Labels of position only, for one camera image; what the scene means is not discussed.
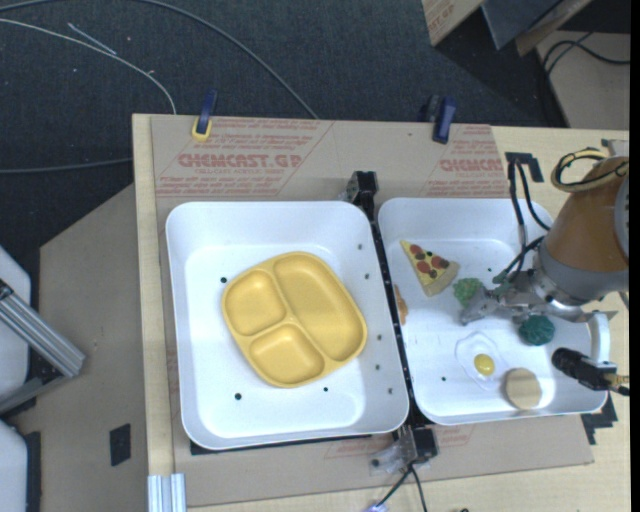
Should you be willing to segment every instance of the beige round toy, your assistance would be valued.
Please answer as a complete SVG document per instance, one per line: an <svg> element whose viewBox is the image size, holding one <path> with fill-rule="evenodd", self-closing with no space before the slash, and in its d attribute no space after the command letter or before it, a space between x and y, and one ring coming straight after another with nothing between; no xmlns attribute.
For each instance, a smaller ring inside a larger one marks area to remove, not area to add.
<svg viewBox="0 0 640 512"><path fill-rule="evenodd" d="M542 397L538 378L526 368L517 368L507 373L505 391L509 401L525 411L538 405Z"/></svg>

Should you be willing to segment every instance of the toy pizza slice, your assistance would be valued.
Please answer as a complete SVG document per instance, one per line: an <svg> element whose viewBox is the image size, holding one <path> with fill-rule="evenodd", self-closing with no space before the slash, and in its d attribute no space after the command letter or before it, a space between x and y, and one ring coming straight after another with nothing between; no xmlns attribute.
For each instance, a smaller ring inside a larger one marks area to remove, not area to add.
<svg viewBox="0 0 640 512"><path fill-rule="evenodd" d="M432 297L440 293L458 275L460 265L455 261L446 260L432 251L425 251L419 245L406 240L401 240L400 244L427 296Z"/></svg>

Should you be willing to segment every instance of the toy fried egg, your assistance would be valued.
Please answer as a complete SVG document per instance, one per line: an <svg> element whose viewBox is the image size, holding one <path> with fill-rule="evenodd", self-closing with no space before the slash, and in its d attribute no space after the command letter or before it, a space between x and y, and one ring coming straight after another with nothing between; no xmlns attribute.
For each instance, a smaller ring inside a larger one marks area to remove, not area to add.
<svg viewBox="0 0 640 512"><path fill-rule="evenodd" d="M498 389L509 370L495 342L479 332L456 343L455 357L469 378L487 391Z"/></svg>

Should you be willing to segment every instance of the egg yolk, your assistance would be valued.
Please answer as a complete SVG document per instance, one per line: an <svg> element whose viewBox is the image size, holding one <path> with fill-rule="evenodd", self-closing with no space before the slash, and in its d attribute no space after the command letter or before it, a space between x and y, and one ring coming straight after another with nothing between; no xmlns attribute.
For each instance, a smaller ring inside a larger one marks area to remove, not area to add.
<svg viewBox="0 0 640 512"><path fill-rule="evenodd" d="M485 377L489 377L496 370L496 364L487 354L478 354L473 359L473 365L478 370L478 373Z"/></svg>

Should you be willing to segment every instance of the yellow plate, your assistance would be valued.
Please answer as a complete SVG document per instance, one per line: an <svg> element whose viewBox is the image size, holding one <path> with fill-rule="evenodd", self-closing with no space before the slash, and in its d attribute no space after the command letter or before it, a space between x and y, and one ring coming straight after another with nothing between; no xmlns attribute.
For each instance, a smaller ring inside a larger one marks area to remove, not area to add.
<svg viewBox="0 0 640 512"><path fill-rule="evenodd" d="M353 298L320 258L290 252L233 279L222 313L247 361L274 386L292 388L355 358L367 326Z"/></svg>

